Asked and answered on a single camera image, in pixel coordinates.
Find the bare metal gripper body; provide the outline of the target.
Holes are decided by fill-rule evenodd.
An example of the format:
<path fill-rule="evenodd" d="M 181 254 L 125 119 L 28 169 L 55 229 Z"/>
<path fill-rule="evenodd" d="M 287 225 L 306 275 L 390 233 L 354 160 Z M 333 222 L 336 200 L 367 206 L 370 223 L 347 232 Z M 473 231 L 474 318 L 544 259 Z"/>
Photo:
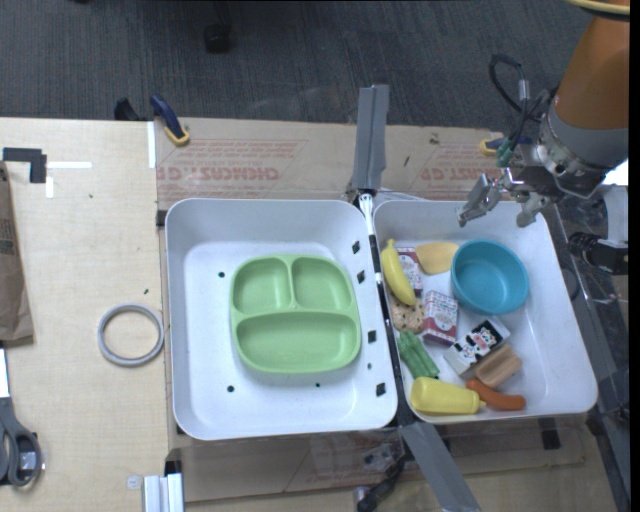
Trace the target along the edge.
<path fill-rule="evenodd" d="M 577 157 L 549 132 L 529 144 L 519 144 L 503 168 L 502 186 L 511 193 L 556 198 L 572 195 L 588 199 L 603 183 L 609 169 Z"/>

